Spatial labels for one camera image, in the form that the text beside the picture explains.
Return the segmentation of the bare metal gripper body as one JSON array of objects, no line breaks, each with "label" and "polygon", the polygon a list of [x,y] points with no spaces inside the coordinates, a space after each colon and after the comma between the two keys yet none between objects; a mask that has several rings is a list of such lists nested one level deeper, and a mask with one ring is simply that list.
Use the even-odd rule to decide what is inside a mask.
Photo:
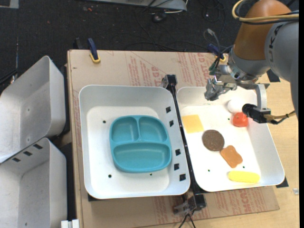
[{"label": "bare metal gripper body", "polygon": [[211,66],[209,68],[209,74],[212,76],[209,85],[212,91],[234,91],[237,89],[236,80],[229,70],[228,65]]}]

